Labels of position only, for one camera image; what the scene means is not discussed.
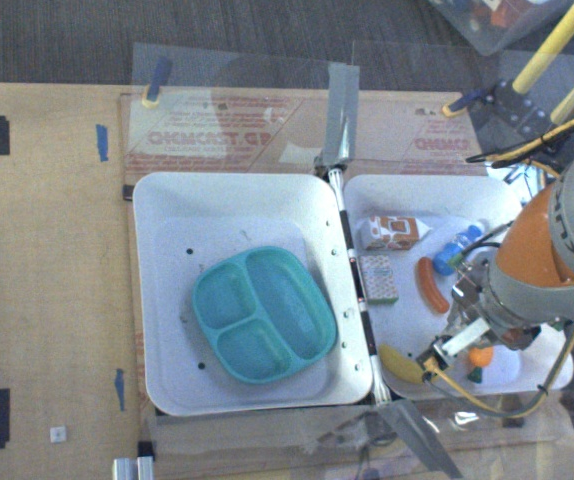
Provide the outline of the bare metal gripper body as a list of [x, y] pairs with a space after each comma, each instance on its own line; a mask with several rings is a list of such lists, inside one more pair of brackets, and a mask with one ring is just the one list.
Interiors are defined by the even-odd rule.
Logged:
[[448, 326], [461, 329], [481, 319], [490, 323], [485, 289], [488, 284], [488, 261], [463, 262], [456, 269], [457, 279], [451, 289], [452, 304]]

